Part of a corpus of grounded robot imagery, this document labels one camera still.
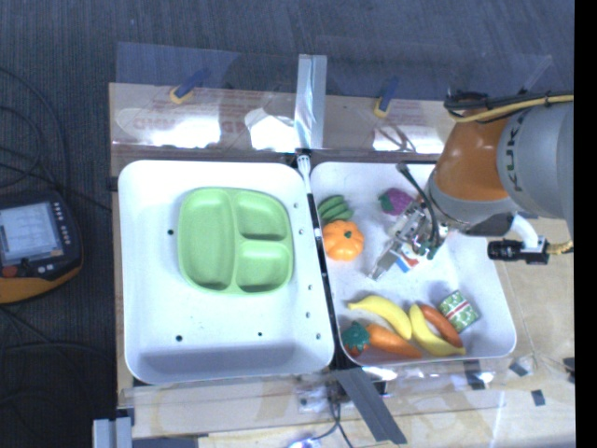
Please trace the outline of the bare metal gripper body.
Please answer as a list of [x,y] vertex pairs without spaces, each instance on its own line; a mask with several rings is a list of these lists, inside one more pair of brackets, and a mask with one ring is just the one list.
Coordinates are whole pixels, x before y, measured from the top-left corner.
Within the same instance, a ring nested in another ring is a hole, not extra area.
[[433,259],[443,245],[449,229],[433,205],[413,201],[391,227],[391,247],[409,258]]

